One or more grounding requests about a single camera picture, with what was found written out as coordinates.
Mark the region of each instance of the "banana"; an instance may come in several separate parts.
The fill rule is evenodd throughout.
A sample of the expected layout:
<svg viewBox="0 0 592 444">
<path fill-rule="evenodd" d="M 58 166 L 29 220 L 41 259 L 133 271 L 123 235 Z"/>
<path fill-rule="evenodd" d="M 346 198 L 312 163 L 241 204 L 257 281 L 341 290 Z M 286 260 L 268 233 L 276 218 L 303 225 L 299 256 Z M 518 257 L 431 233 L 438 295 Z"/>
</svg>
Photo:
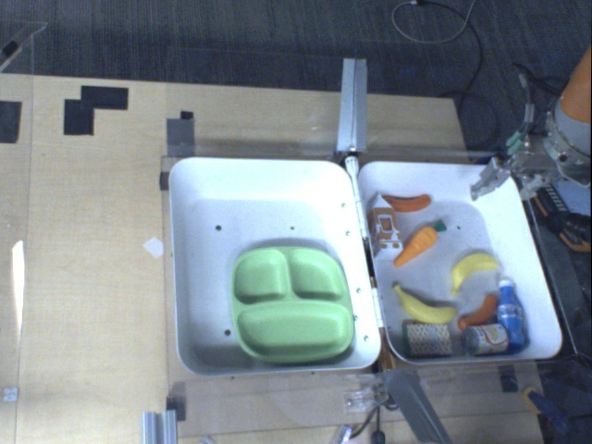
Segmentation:
<svg viewBox="0 0 592 444">
<path fill-rule="evenodd" d="M 400 285 L 395 285 L 393 289 L 397 291 L 401 298 L 403 310 L 413 319 L 428 324 L 446 324 L 456 315 L 456 309 L 453 307 L 432 307 L 423 304 L 411 294 L 403 291 Z"/>
<path fill-rule="evenodd" d="M 473 253 L 465 256 L 452 268 L 452 294 L 456 295 L 463 282 L 477 271 L 495 270 L 500 264 L 487 253 Z"/>
</svg>

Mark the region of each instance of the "blue bottle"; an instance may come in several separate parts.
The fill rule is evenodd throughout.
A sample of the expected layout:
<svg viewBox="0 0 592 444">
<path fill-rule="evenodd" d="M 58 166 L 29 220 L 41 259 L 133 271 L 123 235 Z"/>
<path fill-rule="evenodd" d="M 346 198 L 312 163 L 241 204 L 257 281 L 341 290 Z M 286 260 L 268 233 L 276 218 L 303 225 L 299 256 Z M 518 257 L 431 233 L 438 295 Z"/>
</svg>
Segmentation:
<svg viewBox="0 0 592 444">
<path fill-rule="evenodd" d="M 499 282 L 501 297 L 498 303 L 498 322 L 508 332 L 508 352 L 518 352 L 526 344 L 524 334 L 524 313 L 522 306 L 516 299 L 514 285 L 508 279 Z"/>
</svg>

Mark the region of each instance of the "table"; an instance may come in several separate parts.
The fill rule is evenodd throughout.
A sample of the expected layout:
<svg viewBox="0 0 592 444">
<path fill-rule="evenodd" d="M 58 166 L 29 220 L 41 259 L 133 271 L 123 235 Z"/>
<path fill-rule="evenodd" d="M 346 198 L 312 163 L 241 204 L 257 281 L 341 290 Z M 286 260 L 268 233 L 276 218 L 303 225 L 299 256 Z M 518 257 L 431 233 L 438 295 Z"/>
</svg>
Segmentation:
<svg viewBox="0 0 592 444">
<path fill-rule="evenodd" d="M 339 94 L 3 77 L 9 84 L 0 86 L 0 99 L 3 87 L 32 87 L 30 92 L 11 91 L 24 104 L 21 122 L 27 121 L 26 114 L 32 116 L 32 135 L 29 147 L 0 145 L 0 192 L 15 192 L 20 181 L 30 183 L 27 194 L 10 207 L 11 215 L 21 216 L 27 225 L 27 285 L 20 347 L 14 350 L 19 360 L 9 360 L 18 365 L 13 376 L 18 377 L 19 396 L 16 403 L 0 407 L 0 440 L 139 442 L 142 412 L 165 409 L 171 391 L 167 377 L 176 367 L 170 352 L 174 331 L 167 327 L 164 258 L 155 258 L 143 247 L 152 238 L 166 240 L 159 187 L 166 119 L 178 118 L 180 111 L 193 112 L 196 140 L 205 148 L 224 145 L 230 136 L 237 144 L 287 143 L 293 152 L 306 152 L 310 146 L 330 149 Z M 82 85 L 128 88 L 129 107 L 95 110 L 92 137 L 65 136 L 64 100 L 80 99 Z M 27 133 L 21 137 L 26 140 Z M 463 149 L 449 100 L 370 95 L 368 137 L 374 146 L 424 146 L 430 140 L 433 148 Z M 19 150 L 25 161 L 30 157 L 30 173 L 15 174 Z M 20 179 L 9 179 L 5 173 L 20 173 Z M 0 265 L 0 278 L 8 278 L 10 265 Z M 518 376 L 521 384 L 536 380 L 536 369 L 526 364 Z M 434 406 L 455 442 L 492 435 L 499 442 L 542 441 L 538 421 L 518 393 L 502 393 L 499 384 L 491 383 L 475 393 L 463 387 L 473 388 L 481 378 L 457 378 L 427 380 L 436 396 Z M 301 376 L 288 381 L 270 378 L 271 388 L 263 391 L 260 382 L 197 378 L 192 386 L 207 388 L 204 396 L 213 401 L 206 403 L 203 413 L 197 410 L 188 416 L 188 421 L 196 421 L 179 423 L 179 442 L 194 443 L 206 433 L 218 444 L 329 442 L 343 419 L 363 418 L 344 414 L 338 390 L 346 379 L 307 376 L 309 389 L 327 390 L 325 401 L 311 403 L 304 401 L 305 390 L 298 392 Z M 448 396 L 449 382 L 457 387 L 454 396 Z M 270 406 L 270 390 L 283 393 L 286 400 Z M 260 416 L 258 406 L 271 413 L 262 422 L 254 417 Z M 302 412 L 303 422 L 290 418 Z M 383 419 L 389 438 L 414 442 L 400 412 Z M 266 431 L 244 432 L 260 428 Z M 356 442 L 368 439 L 365 434 Z"/>
</svg>

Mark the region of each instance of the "orange carrot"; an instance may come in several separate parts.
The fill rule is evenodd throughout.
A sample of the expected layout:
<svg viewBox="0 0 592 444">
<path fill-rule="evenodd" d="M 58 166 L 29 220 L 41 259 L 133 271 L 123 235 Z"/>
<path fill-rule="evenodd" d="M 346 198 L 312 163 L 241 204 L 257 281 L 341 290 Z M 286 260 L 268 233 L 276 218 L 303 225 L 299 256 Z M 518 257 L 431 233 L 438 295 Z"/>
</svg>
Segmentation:
<svg viewBox="0 0 592 444">
<path fill-rule="evenodd" d="M 435 228 L 427 226 L 417 230 L 417 233 L 411 237 L 403 251 L 395 258 L 395 266 L 405 265 L 409 260 L 414 259 L 419 253 L 429 250 L 436 243 L 438 232 Z"/>
<path fill-rule="evenodd" d="M 476 313 L 466 315 L 459 320 L 459 329 L 464 330 L 467 326 L 481 326 L 493 317 L 498 309 L 498 298 L 493 294 L 488 294 L 483 300 L 483 304 Z"/>
<path fill-rule="evenodd" d="M 432 200 L 427 194 L 422 194 L 416 197 L 398 197 L 398 196 L 382 196 L 395 212 L 416 212 L 428 207 Z"/>
</svg>

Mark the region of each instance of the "green plate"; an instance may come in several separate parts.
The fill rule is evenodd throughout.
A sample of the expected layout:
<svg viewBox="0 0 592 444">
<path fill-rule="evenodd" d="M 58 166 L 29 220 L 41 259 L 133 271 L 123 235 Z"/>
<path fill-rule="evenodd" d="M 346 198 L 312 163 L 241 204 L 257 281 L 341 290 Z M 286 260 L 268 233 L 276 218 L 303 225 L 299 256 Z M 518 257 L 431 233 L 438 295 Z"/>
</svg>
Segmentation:
<svg viewBox="0 0 592 444">
<path fill-rule="evenodd" d="M 232 274 L 232 316 L 241 347 L 271 364 L 330 359 L 353 339 L 345 275 L 317 249 L 274 247 L 241 255 Z"/>
</svg>

